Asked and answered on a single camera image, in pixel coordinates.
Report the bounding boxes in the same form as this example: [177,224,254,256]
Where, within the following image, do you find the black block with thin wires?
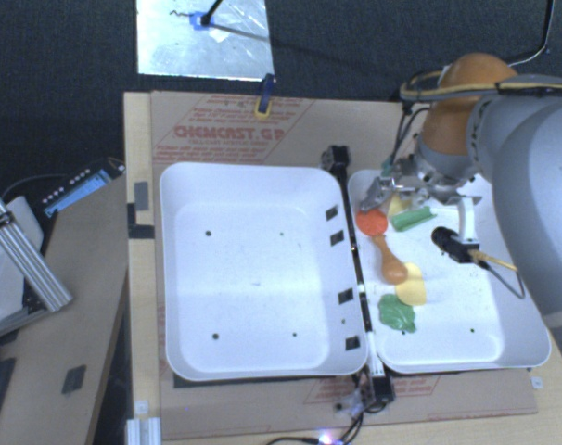
[320,144,352,172]
[353,372,396,413]

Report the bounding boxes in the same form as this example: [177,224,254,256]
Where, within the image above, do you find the brown cardboard board red print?
[149,90,540,440]

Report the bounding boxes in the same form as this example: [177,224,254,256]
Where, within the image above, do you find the pale yellow toy piece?
[386,194,410,218]

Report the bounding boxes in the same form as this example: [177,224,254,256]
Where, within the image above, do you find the green toy lettuce leaf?
[377,293,418,335]

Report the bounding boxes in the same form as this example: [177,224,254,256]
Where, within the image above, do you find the orange round slice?
[355,209,390,237]

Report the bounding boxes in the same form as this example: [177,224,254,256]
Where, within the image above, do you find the yellow toy slice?
[394,261,428,307]

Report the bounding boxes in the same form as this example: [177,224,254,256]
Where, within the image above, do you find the green long toy piece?
[390,205,438,233]

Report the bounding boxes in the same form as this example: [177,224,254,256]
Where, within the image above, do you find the thin black and white rod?
[335,164,385,380]

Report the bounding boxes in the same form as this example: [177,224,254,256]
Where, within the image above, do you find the white plastic tray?
[347,168,553,375]
[159,161,371,383]

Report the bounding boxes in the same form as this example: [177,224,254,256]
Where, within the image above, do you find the orange toy drumstick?
[372,233,409,284]

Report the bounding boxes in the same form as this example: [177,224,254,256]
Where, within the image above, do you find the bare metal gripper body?
[384,158,467,205]

